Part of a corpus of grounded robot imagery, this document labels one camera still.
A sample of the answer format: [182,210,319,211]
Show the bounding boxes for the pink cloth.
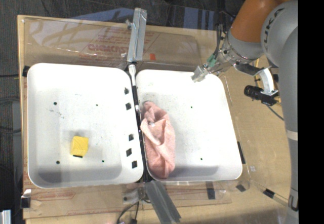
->
[140,100,176,180]

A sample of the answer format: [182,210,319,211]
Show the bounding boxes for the yellow cube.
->
[70,135,90,159]

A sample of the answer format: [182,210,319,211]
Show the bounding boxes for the black cylinder on white bracket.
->
[244,67,279,106]

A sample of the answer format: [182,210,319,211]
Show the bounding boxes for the white plastic tray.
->
[135,69,244,182]
[27,62,144,190]

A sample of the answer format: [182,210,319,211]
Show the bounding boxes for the brown cardboard board red print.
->
[22,18,252,219]

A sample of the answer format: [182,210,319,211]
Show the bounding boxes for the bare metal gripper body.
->
[207,45,251,76]

